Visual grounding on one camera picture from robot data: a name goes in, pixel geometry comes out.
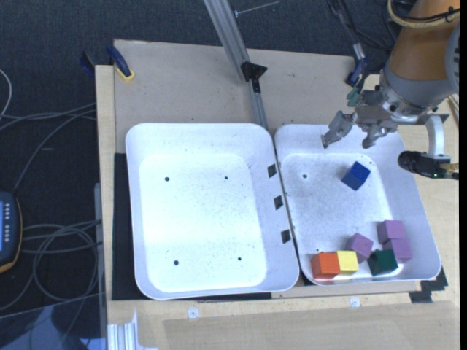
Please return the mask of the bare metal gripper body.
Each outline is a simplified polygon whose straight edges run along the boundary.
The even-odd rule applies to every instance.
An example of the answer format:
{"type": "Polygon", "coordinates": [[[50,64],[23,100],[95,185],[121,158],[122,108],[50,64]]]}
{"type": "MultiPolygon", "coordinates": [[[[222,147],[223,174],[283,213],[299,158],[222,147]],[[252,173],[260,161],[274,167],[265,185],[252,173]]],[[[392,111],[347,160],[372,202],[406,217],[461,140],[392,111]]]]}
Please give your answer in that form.
{"type": "Polygon", "coordinates": [[[381,83],[364,90],[355,107],[354,121],[360,125],[394,127],[422,124],[425,116],[439,105],[437,98],[414,94],[405,98],[389,84],[381,83]]]}

